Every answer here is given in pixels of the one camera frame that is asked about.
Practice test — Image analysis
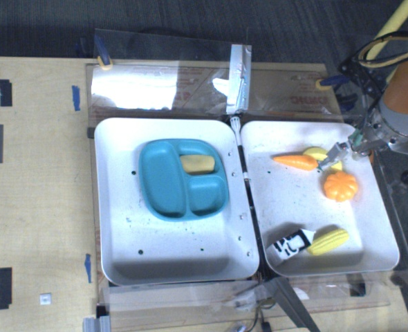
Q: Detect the orange carrot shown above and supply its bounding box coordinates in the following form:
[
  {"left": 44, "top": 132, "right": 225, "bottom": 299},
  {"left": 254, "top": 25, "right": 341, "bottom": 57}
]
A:
[{"left": 272, "top": 154, "right": 319, "bottom": 172}]

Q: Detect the yellow banana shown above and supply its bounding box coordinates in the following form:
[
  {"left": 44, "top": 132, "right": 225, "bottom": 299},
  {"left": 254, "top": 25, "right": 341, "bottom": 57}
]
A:
[{"left": 302, "top": 146, "right": 344, "bottom": 172}]

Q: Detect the yellow corn cob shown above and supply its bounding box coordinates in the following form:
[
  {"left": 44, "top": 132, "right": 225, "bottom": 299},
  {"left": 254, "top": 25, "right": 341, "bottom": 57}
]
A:
[{"left": 306, "top": 228, "right": 350, "bottom": 257}]

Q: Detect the black and white carton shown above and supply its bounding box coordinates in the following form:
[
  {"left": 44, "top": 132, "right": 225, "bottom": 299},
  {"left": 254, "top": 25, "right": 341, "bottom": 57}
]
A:
[{"left": 265, "top": 228, "right": 316, "bottom": 261}]

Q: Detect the orange pumpkin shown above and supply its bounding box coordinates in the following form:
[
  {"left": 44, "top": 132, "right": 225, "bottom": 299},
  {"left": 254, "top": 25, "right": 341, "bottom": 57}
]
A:
[{"left": 323, "top": 171, "right": 359, "bottom": 203}]

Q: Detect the blue divided plate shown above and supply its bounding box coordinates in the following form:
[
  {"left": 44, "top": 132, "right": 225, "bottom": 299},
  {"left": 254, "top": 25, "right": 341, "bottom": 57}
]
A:
[{"left": 138, "top": 138, "right": 230, "bottom": 222}]

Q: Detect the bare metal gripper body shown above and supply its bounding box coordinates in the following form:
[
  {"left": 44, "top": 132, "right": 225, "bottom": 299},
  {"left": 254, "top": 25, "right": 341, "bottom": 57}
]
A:
[{"left": 350, "top": 129, "right": 408, "bottom": 159}]

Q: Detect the white plastic tray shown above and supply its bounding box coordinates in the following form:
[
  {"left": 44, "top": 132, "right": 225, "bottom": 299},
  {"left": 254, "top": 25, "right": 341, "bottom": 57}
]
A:
[
  {"left": 240, "top": 120, "right": 401, "bottom": 278},
  {"left": 93, "top": 117, "right": 261, "bottom": 286}
]

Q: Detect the yellow toy bread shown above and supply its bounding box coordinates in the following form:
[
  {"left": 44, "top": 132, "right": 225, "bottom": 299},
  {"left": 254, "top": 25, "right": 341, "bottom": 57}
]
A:
[{"left": 179, "top": 154, "right": 216, "bottom": 176}]

